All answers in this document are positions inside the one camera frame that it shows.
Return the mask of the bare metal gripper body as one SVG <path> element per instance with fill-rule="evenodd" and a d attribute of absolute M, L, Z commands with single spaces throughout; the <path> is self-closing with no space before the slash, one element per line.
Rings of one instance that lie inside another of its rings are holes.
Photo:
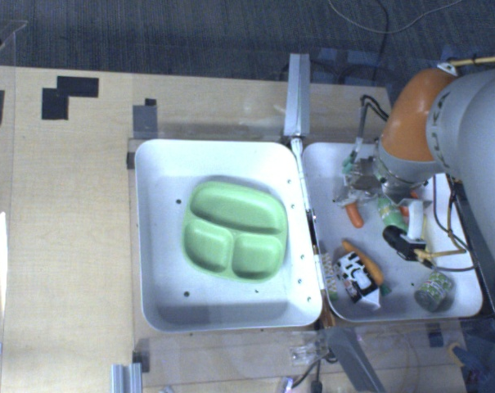
<path fill-rule="evenodd" d="M 351 170 L 344 176 L 344 188 L 374 192 L 394 204 L 401 204 L 429 177 L 429 162 L 368 156 L 352 163 Z"/>

